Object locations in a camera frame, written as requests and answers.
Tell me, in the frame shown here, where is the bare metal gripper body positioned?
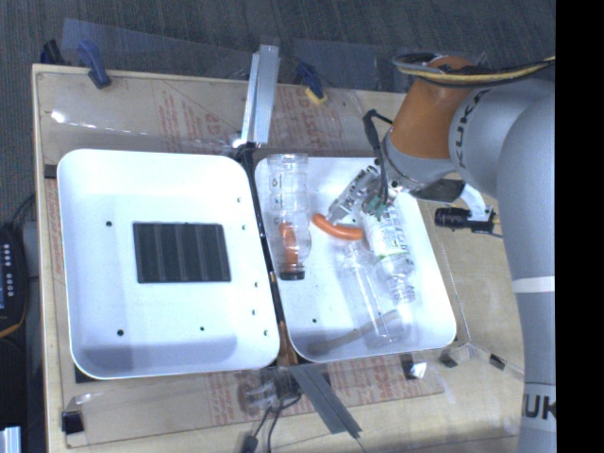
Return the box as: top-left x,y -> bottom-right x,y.
331,164 -> 393,218

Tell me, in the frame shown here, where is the orange sausage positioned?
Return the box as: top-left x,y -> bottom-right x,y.
311,212 -> 364,242

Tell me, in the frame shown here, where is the black cylinder on white bracket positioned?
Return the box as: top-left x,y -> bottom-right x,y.
433,184 -> 496,235

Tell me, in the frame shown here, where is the brown cardboard board red print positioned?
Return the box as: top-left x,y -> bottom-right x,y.
35,71 -> 473,447

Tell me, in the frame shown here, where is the clear bottle green white label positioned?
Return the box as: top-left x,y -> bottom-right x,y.
361,205 -> 419,306

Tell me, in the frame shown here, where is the black block with thin wires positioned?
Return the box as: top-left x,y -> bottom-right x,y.
261,368 -> 304,400

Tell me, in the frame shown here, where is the white plastic tray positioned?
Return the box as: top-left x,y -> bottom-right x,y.
56,147 -> 281,380
253,156 -> 458,364

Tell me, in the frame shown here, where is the clear plastic bottle black cap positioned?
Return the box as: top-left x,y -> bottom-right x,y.
266,153 -> 313,281

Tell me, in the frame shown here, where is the black ribbed rectangular pad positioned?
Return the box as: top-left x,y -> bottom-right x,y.
132,222 -> 232,285

